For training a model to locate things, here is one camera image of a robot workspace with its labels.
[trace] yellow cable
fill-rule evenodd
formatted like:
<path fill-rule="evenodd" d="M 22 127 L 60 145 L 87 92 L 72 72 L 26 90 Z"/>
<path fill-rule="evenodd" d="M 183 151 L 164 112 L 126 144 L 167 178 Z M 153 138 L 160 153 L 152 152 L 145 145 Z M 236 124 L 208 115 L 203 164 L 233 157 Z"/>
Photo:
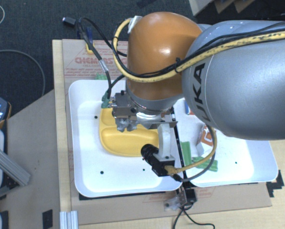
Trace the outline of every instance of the yellow cable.
<path fill-rule="evenodd" d="M 124 27 L 126 27 L 131 19 L 127 19 L 125 20 L 123 23 L 120 24 L 120 26 L 117 28 L 114 39 L 113 39 L 113 46 L 117 51 L 117 43 L 118 43 L 118 36 L 120 35 L 121 31 L 123 30 Z M 263 42 L 263 41 L 273 41 L 273 40 L 278 40 L 278 39 L 285 39 L 285 31 L 281 31 L 281 32 L 275 32 L 275 33 L 268 33 L 268 34 L 264 34 L 264 35 L 259 35 L 259 36 L 251 36 L 251 37 L 247 37 L 247 38 L 242 38 L 242 39 L 238 39 L 232 42 L 228 42 L 225 43 L 223 45 L 214 47 L 212 49 L 209 49 L 208 51 L 188 60 L 187 62 L 183 63 L 182 65 L 177 67 L 177 72 L 181 72 L 189 67 L 191 67 L 192 65 L 212 56 L 215 55 L 219 52 L 231 49 L 231 48 L 235 48 L 235 47 L 240 47 L 240 46 L 245 46 L 245 45 L 249 45 L 249 44 L 253 44 L 253 43 L 258 43 L 258 42 Z M 121 66 L 121 64 L 118 62 L 117 58 L 114 55 L 114 60 L 115 60 L 115 64 L 118 68 L 118 70 L 128 79 L 135 81 L 135 82 L 142 82 L 142 83 L 149 83 L 149 82 L 158 82 L 158 81 L 162 81 L 165 79 L 168 79 L 174 75 L 177 74 L 177 72 L 175 70 L 170 71 L 166 74 L 160 75 L 160 76 L 154 76 L 154 77 L 150 77 L 150 78 L 141 78 L 141 77 L 137 77 L 137 76 L 133 76 L 129 73 L 127 73 Z"/>
<path fill-rule="evenodd" d="M 199 166 L 199 165 L 205 163 L 207 160 L 209 160 L 214 155 L 215 150 L 217 148 L 217 143 L 218 143 L 217 142 L 217 136 L 216 136 L 216 132 L 213 129 L 213 127 L 209 127 L 209 131 L 212 132 L 212 135 L 213 135 L 213 140 L 212 140 L 213 141 L 213 148 L 212 148 L 212 151 L 204 159 L 201 159 L 198 162 L 195 162 L 193 164 L 184 166 L 182 168 L 175 168 L 174 166 L 165 166 L 165 170 L 168 172 L 168 175 L 177 174 L 179 172 L 183 172 L 185 170 L 188 170 L 188 169 L 191 169 L 193 167 Z"/>

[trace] green object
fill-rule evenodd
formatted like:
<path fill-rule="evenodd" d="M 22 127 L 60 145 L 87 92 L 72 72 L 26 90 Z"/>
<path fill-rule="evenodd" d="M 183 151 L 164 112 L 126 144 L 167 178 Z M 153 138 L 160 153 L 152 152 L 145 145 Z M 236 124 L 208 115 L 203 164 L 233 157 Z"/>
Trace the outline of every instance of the green object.
<path fill-rule="evenodd" d="M 95 80 L 107 80 L 107 76 L 105 74 L 97 73 L 95 76 Z"/>
<path fill-rule="evenodd" d="M 108 96 L 108 92 L 106 91 L 102 97 L 102 102 L 104 102 L 107 99 L 107 96 Z"/>
<path fill-rule="evenodd" d="M 192 164 L 190 142 L 180 142 L 185 165 Z"/>
<path fill-rule="evenodd" d="M 204 159 L 203 157 L 192 157 L 192 162 L 193 163 L 196 163 L 200 160 Z M 196 168 L 199 168 L 199 169 L 205 169 L 207 167 L 207 165 L 210 163 L 210 160 L 207 160 L 206 162 L 204 162 L 203 164 L 199 165 L 199 166 L 196 166 Z M 213 164 L 210 166 L 209 168 L 210 171 L 213 171 L 213 172 L 217 172 L 218 171 L 218 161 L 217 160 L 214 160 Z"/>
<path fill-rule="evenodd" d="M 103 100 L 103 98 L 102 98 L 102 101 L 103 101 L 103 103 L 101 104 L 101 108 L 102 108 L 102 109 L 108 108 L 109 99 L 108 99 L 108 98 L 105 98 L 105 99 Z"/>

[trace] yellow foam block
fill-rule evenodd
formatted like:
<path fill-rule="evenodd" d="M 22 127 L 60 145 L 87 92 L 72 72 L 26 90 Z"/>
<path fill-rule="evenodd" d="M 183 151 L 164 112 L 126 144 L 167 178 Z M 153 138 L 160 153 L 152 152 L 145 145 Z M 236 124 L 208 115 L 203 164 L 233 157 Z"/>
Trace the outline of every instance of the yellow foam block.
<path fill-rule="evenodd" d="M 101 110 L 99 134 L 103 148 L 114 155 L 139 157 L 143 145 L 152 144 L 158 147 L 157 129 L 147 130 L 139 124 L 137 130 L 118 131 L 111 108 Z"/>

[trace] white tray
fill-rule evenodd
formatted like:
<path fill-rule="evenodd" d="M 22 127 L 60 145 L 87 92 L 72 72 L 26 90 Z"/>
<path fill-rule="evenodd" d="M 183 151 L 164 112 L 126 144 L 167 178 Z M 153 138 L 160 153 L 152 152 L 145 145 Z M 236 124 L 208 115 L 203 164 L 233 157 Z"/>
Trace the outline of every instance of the white tray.
<path fill-rule="evenodd" d="M 124 90 L 125 81 L 118 82 L 115 92 Z M 157 177 L 151 166 L 141 157 L 115 156 L 101 145 L 99 119 L 101 98 L 107 89 L 107 81 L 79 80 L 69 88 L 70 114 L 74 149 L 74 181 L 77 190 L 86 197 L 105 197 L 123 194 L 162 192 L 176 190 L 181 183 L 171 177 Z M 174 105 L 180 141 L 190 142 L 192 156 L 199 156 L 196 141 L 203 122 L 186 115 L 184 99 Z M 179 153 L 174 132 L 172 155 L 180 167 Z M 207 171 L 194 179 L 198 187 L 243 184 L 272 181 L 278 175 L 278 167 L 268 141 L 246 141 L 226 137 L 217 131 L 218 147 L 215 159 L 218 171 Z M 188 177 L 201 169 L 187 170 Z"/>
<path fill-rule="evenodd" d="M 125 81 L 112 91 L 124 90 Z M 105 197 L 123 194 L 173 191 L 181 183 L 171 177 L 158 177 L 142 157 L 122 157 L 107 152 L 99 138 L 101 99 L 107 81 L 79 80 L 69 88 L 70 114 L 74 149 L 74 182 L 85 197 Z M 176 166 L 180 158 L 173 130 L 172 155 Z"/>

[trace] cardboard sheet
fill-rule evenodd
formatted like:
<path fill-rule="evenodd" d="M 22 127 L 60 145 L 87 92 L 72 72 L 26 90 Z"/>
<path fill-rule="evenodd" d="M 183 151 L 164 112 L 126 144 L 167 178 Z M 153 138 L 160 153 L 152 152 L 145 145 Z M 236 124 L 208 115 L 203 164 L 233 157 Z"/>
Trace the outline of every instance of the cardboard sheet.
<path fill-rule="evenodd" d="M 124 221 L 133 219 L 158 218 L 177 215 L 178 211 L 165 211 L 165 201 L 174 197 L 175 192 L 97 198 L 80 200 L 74 184 L 73 147 L 70 122 L 68 89 L 71 83 L 81 79 L 95 79 L 101 68 L 95 56 L 87 54 L 82 40 L 63 40 L 63 65 L 65 72 L 65 96 L 67 133 L 69 148 L 69 168 L 71 179 L 72 210 L 77 210 L 80 225 L 102 222 Z M 119 50 L 126 52 L 127 42 L 119 42 Z M 95 47 L 103 56 L 112 74 L 112 79 L 119 76 L 112 59 L 112 51 L 102 41 L 95 41 Z M 198 202 L 188 213 L 206 213 L 233 209 L 260 208 L 271 206 L 271 200 L 265 183 L 217 186 L 195 189 Z"/>

